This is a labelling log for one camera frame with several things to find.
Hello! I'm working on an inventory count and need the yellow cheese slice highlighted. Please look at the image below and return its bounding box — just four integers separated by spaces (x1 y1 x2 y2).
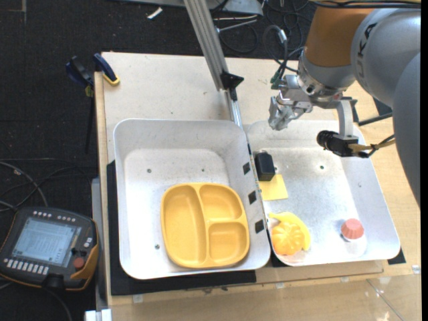
258 174 290 201

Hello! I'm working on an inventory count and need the orange toy pumpkin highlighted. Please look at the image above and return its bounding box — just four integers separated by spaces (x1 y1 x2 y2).
270 221 306 257

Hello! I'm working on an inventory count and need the black rectangular bottle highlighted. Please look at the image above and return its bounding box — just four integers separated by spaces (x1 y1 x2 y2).
254 150 277 183

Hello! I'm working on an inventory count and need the white plastic tray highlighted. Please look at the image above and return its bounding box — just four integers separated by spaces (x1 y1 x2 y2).
112 118 272 281
246 119 402 268

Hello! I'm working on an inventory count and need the white bottle with pink cap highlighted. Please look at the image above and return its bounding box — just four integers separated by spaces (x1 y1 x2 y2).
340 218 368 257

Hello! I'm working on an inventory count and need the yellow divided plate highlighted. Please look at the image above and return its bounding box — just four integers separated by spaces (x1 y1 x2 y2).
160 182 251 270

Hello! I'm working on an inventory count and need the pale wood board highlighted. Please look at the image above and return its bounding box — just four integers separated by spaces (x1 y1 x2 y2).
100 51 385 284

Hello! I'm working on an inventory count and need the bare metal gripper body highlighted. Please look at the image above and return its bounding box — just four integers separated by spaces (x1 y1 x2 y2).
276 74 344 114

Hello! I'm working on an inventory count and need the black cylinder on white bracket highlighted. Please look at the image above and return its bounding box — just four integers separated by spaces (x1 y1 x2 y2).
316 98 360 158

